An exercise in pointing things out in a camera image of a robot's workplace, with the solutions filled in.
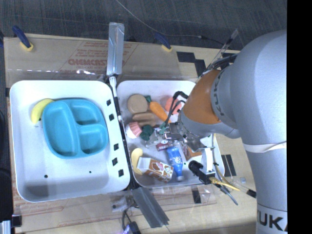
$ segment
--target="orange carrot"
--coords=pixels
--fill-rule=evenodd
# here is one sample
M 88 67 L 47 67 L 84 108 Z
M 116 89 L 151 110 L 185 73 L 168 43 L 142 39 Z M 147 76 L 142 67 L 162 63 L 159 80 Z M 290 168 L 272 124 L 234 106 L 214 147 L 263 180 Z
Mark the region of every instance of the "orange carrot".
M 165 110 L 162 108 L 162 106 L 158 102 L 151 101 L 150 109 L 162 121 L 165 121 L 167 119 L 168 115 L 166 114 Z

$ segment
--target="yellow banana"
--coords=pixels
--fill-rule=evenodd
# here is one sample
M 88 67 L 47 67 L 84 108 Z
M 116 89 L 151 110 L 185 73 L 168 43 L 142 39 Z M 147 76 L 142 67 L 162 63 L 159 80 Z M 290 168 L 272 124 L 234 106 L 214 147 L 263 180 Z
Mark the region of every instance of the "yellow banana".
M 31 114 L 30 114 L 30 119 L 31 121 L 36 124 L 43 113 L 44 108 L 46 107 L 46 105 L 48 105 L 49 103 L 53 102 L 54 100 L 52 99 L 43 99 L 41 101 L 39 101 L 32 109 Z

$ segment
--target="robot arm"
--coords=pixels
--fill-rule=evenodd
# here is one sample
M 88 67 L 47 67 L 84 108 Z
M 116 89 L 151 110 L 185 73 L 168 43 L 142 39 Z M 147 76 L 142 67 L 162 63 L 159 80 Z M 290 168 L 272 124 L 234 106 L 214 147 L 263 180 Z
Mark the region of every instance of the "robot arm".
M 195 85 L 171 134 L 193 151 L 212 133 L 241 137 L 257 191 L 257 234 L 287 232 L 286 31 L 249 43 Z

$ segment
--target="blue plate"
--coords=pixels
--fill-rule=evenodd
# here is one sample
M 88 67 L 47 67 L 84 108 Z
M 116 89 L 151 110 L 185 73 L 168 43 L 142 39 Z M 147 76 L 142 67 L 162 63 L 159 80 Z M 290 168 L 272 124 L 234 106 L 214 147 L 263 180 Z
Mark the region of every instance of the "blue plate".
M 96 154 L 108 144 L 108 131 L 101 110 L 86 99 L 64 99 L 48 104 L 42 114 L 45 139 L 61 158 Z

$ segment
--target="blue bottle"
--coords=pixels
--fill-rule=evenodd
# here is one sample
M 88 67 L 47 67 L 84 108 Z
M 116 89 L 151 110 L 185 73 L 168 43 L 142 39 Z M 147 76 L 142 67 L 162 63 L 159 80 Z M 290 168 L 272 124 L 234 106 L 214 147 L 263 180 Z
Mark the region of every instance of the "blue bottle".
M 182 175 L 183 161 L 179 149 L 175 146 L 167 148 L 167 154 L 169 157 L 170 165 L 174 168 L 176 173 L 177 181 L 183 181 L 184 176 Z

